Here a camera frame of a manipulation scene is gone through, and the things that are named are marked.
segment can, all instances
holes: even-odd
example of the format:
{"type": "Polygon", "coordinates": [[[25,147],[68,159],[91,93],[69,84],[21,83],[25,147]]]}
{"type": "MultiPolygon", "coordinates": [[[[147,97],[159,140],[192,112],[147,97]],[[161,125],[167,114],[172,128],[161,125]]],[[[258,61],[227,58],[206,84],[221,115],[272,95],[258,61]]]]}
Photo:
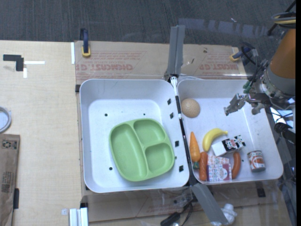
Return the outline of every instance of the can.
{"type": "Polygon", "coordinates": [[[252,151],[249,152],[247,155],[249,158],[249,163],[252,172],[259,172],[265,170],[265,164],[264,164],[263,155],[261,151],[259,150],[252,151]]]}

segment hot dog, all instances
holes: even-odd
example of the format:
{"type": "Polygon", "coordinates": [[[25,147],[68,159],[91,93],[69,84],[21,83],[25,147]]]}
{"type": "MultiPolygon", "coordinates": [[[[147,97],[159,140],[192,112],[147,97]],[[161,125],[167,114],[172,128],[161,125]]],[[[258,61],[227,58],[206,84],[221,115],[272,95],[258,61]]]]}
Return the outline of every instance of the hot dog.
{"type": "Polygon", "coordinates": [[[239,173],[240,170],[240,163],[241,163],[241,159],[240,159],[240,154],[239,152],[234,152],[233,154],[233,158],[234,158],[234,165],[232,168],[232,179],[235,179],[239,173]]]}
{"type": "Polygon", "coordinates": [[[202,181],[207,180],[207,160],[208,154],[206,152],[201,152],[201,158],[199,159],[199,179],[202,181]]]}

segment banana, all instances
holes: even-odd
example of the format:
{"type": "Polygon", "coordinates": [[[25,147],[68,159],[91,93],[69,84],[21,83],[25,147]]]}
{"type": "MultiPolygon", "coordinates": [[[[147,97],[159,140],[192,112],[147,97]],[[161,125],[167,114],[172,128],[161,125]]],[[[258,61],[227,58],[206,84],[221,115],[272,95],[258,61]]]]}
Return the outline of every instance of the banana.
{"type": "Polygon", "coordinates": [[[213,128],[211,129],[210,131],[208,131],[204,138],[203,138],[203,149],[205,152],[208,152],[210,147],[211,147],[211,144],[212,144],[212,141],[221,136],[221,135],[227,135],[228,134],[228,131],[227,130],[221,130],[219,128],[213,128]]]}

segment green plate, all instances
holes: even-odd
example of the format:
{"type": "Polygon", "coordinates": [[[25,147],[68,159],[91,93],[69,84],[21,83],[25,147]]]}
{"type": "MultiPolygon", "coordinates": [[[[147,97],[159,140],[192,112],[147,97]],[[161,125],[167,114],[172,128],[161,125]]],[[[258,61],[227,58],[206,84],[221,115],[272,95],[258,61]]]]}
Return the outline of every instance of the green plate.
{"type": "Polygon", "coordinates": [[[115,126],[109,141],[116,167],[129,181],[157,177],[174,165],[168,135],[153,119],[132,120],[115,126]]]}

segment gray carpet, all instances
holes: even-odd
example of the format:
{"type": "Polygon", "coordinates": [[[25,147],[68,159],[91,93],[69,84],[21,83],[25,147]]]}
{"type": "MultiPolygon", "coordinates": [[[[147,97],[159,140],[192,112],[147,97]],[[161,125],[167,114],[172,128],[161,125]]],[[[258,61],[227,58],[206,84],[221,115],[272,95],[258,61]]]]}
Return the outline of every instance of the gray carpet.
{"type": "Polygon", "coordinates": [[[284,31],[267,36],[271,16],[293,1],[0,0],[0,40],[74,41],[84,27],[90,40],[169,43],[170,27],[183,24],[184,43],[248,42],[269,60],[284,31]]]}

